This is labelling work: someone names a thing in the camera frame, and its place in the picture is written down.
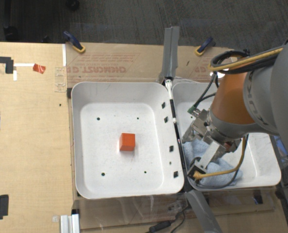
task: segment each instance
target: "orange sticker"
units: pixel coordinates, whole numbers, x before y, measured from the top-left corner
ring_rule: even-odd
[[[33,71],[39,72],[41,74],[43,74],[45,72],[45,70],[46,70],[46,67],[41,66],[39,64],[34,64],[34,66],[33,66]]]

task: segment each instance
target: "gray carpet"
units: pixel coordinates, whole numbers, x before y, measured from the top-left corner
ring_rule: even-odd
[[[163,45],[164,28],[180,26],[179,45],[201,45],[212,36],[218,47],[248,48],[252,54],[288,38],[288,0],[12,0],[11,25],[21,42],[63,43],[69,31],[82,42]],[[4,0],[0,0],[0,41]]]

